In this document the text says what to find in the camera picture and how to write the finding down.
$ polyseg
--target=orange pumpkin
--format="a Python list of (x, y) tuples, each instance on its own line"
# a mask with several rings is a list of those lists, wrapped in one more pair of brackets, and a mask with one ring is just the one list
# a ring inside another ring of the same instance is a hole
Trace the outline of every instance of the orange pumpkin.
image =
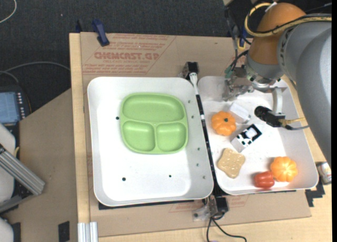
[(236, 130), (235, 118), (230, 113), (220, 111), (212, 116), (212, 128), (217, 134), (229, 136)]
[(270, 169), (273, 177), (279, 182), (291, 182), (299, 173), (296, 162), (289, 157), (276, 157)]

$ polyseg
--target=green plate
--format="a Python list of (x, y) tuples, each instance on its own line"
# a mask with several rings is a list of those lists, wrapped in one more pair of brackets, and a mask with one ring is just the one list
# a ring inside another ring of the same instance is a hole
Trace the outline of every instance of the green plate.
[(168, 154), (182, 150), (188, 139), (186, 110), (174, 96), (134, 93), (122, 101), (121, 133), (134, 152)]

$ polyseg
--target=white tray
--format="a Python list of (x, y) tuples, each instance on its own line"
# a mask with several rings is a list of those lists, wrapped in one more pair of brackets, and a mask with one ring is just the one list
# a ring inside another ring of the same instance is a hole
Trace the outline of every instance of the white tray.
[[(287, 84), (281, 80), (276, 86), (286, 88), (282, 93), (282, 112), (286, 114), (286, 118), (298, 118), (299, 116)], [(235, 103), (248, 110), (251, 119), (248, 124), (237, 124), (236, 131), (231, 136), (225, 137), (216, 134), (211, 127), (212, 116), (221, 110), (227, 111), (232, 104), (230, 101), (224, 102), (222, 100), (224, 77), (203, 77), (200, 79), (198, 87), (205, 113), (216, 179), (223, 191), (231, 195), (241, 195), (257, 192), (309, 189), (316, 186), (318, 172), (303, 130), (291, 131), (284, 128), (273, 128), (254, 115), (254, 110), (259, 105), (272, 109), (273, 97), (271, 93), (262, 93), (255, 90), (252, 93), (240, 95), (235, 100)], [(239, 176), (234, 179), (230, 178), (217, 168), (216, 163), (221, 157), (224, 148), (234, 149), (231, 140), (250, 124), (255, 124), (263, 134), (242, 151), (246, 158), (245, 163), (240, 170)], [(254, 187), (254, 175), (258, 172), (267, 171), (272, 160), (277, 156), (288, 156), (293, 159), (298, 165), (298, 176), (290, 183), (276, 182), (268, 190)]]
[[(203, 199), (213, 178), (199, 110), (190, 82), (182, 78), (98, 77), (87, 89), (91, 125), (94, 192), (106, 206)], [(122, 100), (139, 92), (166, 93), (185, 106), (186, 147), (173, 154), (141, 154), (123, 142)]]

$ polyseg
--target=toy bread slice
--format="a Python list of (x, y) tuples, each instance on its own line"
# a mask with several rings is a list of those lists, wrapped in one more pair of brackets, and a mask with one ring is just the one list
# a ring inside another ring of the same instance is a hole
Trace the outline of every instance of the toy bread slice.
[(241, 166), (244, 164), (245, 159), (244, 155), (233, 149), (226, 148), (217, 162), (217, 167), (224, 171), (230, 178), (235, 178), (239, 175)]

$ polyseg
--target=orange bell pepper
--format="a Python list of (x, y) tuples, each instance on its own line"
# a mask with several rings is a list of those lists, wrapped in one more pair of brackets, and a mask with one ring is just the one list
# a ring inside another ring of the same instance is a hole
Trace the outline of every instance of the orange bell pepper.
[(261, 172), (254, 176), (254, 185), (257, 188), (271, 188), (275, 185), (271, 171)]

